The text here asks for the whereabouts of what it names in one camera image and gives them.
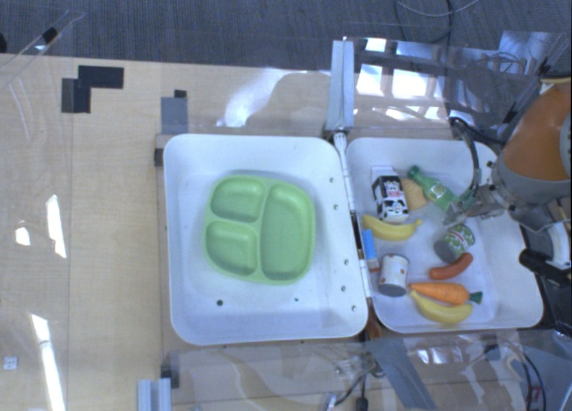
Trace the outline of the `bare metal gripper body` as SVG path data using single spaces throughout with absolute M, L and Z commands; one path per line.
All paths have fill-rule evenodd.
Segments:
M 467 209 L 467 217 L 482 219 L 498 217 L 514 209 L 514 200 L 502 186 L 484 184 L 473 196 L 473 202 Z

